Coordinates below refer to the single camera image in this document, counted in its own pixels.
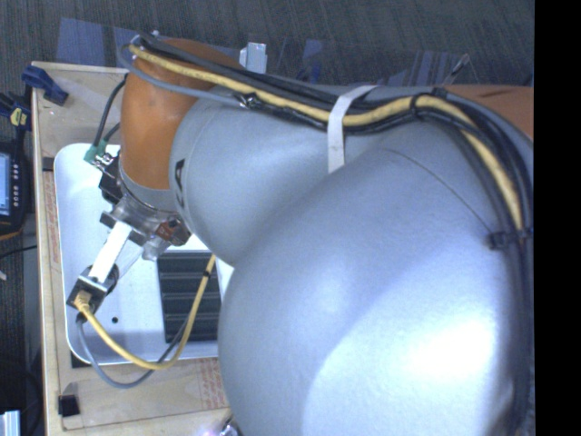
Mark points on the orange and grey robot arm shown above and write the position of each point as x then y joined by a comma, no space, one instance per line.
354,252

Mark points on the black ribbed rectangular block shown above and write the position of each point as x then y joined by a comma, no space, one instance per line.
181,302

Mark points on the pale wood board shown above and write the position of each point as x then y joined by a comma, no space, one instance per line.
136,400

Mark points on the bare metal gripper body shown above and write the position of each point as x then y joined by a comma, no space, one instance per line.
152,225

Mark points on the white plastic tray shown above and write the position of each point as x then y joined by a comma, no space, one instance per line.
136,309

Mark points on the black cylinder on white bracket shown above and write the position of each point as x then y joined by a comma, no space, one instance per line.
108,252

